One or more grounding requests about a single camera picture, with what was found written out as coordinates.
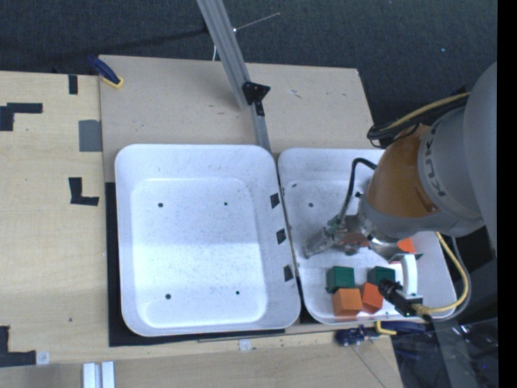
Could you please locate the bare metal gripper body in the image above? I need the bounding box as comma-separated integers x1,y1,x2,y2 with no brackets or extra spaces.
325,214,401,259

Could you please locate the green cube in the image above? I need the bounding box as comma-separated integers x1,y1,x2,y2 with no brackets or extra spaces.
367,265,397,289
324,265,357,294

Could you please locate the white plastic tray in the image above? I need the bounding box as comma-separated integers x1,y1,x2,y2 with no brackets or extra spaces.
114,143,302,338
276,147,459,327

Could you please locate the pale wood board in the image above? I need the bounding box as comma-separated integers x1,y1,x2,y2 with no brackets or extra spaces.
98,53,429,344

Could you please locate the black cylinder on white bracket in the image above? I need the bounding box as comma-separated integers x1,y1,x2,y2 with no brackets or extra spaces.
376,251,425,318

